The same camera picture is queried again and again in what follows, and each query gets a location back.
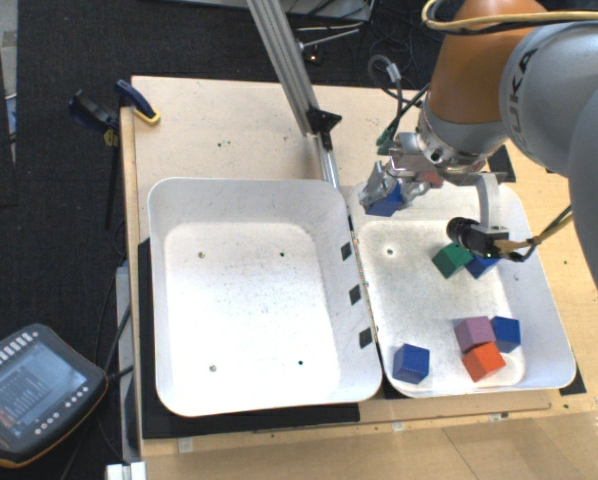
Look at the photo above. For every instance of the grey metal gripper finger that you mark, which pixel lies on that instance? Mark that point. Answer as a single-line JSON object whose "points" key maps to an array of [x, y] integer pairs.
{"points": [[413, 191], [379, 188]]}

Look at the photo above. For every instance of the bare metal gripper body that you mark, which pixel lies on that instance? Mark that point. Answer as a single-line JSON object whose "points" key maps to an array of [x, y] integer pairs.
{"points": [[413, 157]]}

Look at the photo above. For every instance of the blue cube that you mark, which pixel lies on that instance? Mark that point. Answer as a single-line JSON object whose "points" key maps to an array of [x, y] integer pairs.
{"points": [[481, 266], [508, 333], [386, 205], [411, 364]]}

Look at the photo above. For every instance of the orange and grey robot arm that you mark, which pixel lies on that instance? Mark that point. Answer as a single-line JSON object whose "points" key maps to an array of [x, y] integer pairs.
{"points": [[544, 93]]}

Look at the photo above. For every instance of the green cube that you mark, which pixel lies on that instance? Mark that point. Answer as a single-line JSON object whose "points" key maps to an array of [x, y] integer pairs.
{"points": [[450, 261]]}

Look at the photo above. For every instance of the white plastic tray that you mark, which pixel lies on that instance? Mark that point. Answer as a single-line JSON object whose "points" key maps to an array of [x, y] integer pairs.
{"points": [[419, 298], [249, 298]]}

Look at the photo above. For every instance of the purple cube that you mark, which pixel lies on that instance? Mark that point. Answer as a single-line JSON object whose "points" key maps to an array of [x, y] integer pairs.
{"points": [[474, 333]]}

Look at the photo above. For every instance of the pale wood board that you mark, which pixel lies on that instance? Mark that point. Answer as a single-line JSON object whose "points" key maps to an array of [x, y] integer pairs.
{"points": [[229, 128]]}

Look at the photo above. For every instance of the orange cube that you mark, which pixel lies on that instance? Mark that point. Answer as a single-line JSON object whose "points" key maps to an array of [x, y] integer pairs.
{"points": [[484, 362]]}

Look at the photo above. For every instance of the black cylinder on white bracket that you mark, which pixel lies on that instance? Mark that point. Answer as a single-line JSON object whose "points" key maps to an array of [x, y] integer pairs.
{"points": [[479, 238]]}

